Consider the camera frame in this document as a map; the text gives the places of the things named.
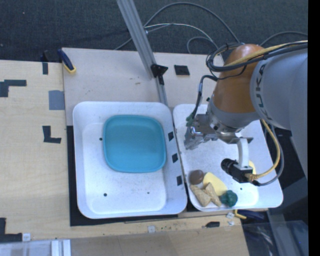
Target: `white robotic arm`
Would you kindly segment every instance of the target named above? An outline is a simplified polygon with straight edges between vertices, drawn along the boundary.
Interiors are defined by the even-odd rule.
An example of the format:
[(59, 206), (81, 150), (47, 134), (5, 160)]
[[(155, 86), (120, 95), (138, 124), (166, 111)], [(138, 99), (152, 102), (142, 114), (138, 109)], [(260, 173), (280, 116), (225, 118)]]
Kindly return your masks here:
[(216, 77), (217, 84), (206, 114), (196, 115), (203, 79), (200, 82), (196, 108), (187, 118), (186, 149), (192, 150), (199, 143), (217, 139), (237, 144), (239, 161), (226, 159), (221, 167), (238, 182), (248, 182), (252, 169), (247, 160), (241, 164), (242, 157), (246, 157), (243, 154), (246, 144), (244, 138), (236, 134), (252, 121), (262, 119), (292, 132), (293, 144), (307, 176), (308, 42), (271, 49), (254, 44), (235, 45), (225, 65), (215, 67), (213, 58), (227, 48), (230, 46), (218, 49), (207, 58), (211, 73), (221, 73)]

